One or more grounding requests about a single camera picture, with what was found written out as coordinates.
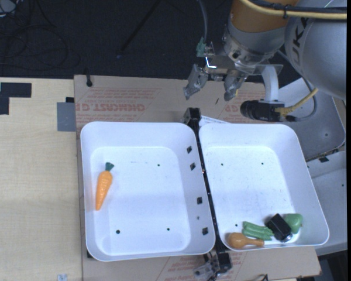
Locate black cylinder on white bracket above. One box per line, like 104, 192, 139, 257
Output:
240, 65, 287, 123

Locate brown cardboard board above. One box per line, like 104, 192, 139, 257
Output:
73, 74, 323, 281

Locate black box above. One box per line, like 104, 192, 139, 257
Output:
264, 213, 293, 243

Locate white plastic tray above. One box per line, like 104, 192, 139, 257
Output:
198, 123, 330, 252
80, 121, 216, 262

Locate orange toy chicken drumstick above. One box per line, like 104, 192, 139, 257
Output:
228, 232, 265, 249

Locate black block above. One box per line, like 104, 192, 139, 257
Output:
216, 252, 233, 273
183, 107, 201, 125

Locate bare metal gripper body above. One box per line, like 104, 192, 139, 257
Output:
203, 38, 270, 82

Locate orange toy carrot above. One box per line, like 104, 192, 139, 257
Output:
95, 162, 115, 211

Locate green toy beans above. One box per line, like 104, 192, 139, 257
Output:
241, 221, 274, 241

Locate green toy pepper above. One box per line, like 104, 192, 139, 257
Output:
283, 213, 304, 234

